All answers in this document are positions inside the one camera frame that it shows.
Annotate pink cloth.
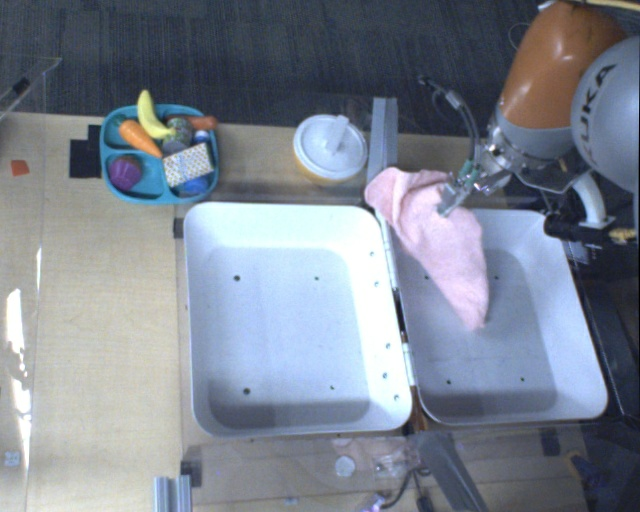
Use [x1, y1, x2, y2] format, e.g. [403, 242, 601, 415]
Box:
[363, 167, 490, 332]

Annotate yellow cup with white lid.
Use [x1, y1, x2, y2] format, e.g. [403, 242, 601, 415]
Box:
[292, 113, 369, 188]

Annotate small grey can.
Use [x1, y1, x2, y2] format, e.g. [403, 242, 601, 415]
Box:
[161, 116, 195, 155]

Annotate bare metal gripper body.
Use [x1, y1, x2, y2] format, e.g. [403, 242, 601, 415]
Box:
[451, 141, 526, 197]

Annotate white plastic tray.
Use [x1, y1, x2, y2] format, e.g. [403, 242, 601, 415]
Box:
[182, 201, 414, 440]
[385, 207, 610, 428]

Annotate blue divided plate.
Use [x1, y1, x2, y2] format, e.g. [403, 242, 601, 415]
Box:
[98, 103, 221, 207]

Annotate orange carrot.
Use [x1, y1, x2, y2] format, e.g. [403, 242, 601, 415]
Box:
[118, 118, 164, 160]

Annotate yellow banana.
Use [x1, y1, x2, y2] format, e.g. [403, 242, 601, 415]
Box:
[136, 89, 177, 141]

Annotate black cylinder on white bracket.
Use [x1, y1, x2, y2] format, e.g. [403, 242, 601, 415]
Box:
[543, 172, 624, 247]

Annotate blue round toy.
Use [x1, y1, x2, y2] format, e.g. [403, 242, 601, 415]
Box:
[178, 175, 211, 198]

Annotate patterned yellow and white carton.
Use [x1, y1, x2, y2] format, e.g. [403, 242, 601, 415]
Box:
[161, 142, 217, 189]

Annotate purple grapes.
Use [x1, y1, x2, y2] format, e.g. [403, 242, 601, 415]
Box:
[108, 155, 143, 193]

